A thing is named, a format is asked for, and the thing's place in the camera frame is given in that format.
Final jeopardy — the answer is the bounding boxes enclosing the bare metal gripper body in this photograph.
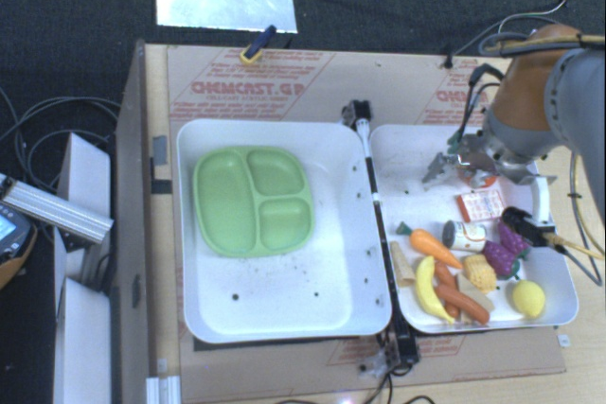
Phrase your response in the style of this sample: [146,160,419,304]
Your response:
[454,132,541,184]

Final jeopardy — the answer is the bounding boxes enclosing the white plastic tray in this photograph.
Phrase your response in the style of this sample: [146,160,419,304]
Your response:
[368,123,580,336]
[175,117,395,344]

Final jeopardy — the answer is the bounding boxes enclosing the red round can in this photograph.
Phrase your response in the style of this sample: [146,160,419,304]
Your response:
[457,165,499,190]

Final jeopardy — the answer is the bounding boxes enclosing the orange and white packet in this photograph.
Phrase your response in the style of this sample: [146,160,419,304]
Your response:
[455,188,508,224]

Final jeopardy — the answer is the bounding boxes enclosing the thin black and white rod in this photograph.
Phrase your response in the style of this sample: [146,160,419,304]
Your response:
[356,117,404,338]

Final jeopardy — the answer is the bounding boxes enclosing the white can with label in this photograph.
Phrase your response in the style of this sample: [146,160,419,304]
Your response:
[441,220,489,254]

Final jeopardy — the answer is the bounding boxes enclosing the orange carrot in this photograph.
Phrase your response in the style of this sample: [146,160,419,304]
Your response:
[396,221,464,272]

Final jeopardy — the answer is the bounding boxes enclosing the brown cardboard board red print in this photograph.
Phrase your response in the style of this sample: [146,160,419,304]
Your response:
[165,44,568,399]

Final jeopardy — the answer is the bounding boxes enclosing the purple grapes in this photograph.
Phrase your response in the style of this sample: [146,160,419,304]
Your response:
[482,240,522,281]
[496,221,531,259]

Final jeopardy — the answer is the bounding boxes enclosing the tan ice cream cone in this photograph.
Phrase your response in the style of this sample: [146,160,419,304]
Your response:
[389,240,419,290]

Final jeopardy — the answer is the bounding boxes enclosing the yellow corn cob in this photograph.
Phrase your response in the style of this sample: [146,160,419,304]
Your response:
[462,253,499,293]

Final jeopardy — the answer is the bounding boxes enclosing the orange sausage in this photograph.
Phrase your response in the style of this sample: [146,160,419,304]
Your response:
[434,260,461,319]
[435,283,491,326]

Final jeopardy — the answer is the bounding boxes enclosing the yellow banana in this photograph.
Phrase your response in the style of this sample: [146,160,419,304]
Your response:
[415,255,456,325]

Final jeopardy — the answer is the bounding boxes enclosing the yellow lemon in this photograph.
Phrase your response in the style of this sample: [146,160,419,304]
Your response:
[511,279,547,320]

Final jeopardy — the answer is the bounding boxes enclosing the green divided plate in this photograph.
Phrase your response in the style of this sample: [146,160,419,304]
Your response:
[191,145,317,259]

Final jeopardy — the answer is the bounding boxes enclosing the black block with thin wires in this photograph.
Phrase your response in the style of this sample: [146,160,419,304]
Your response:
[377,325,421,371]
[341,98,376,127]

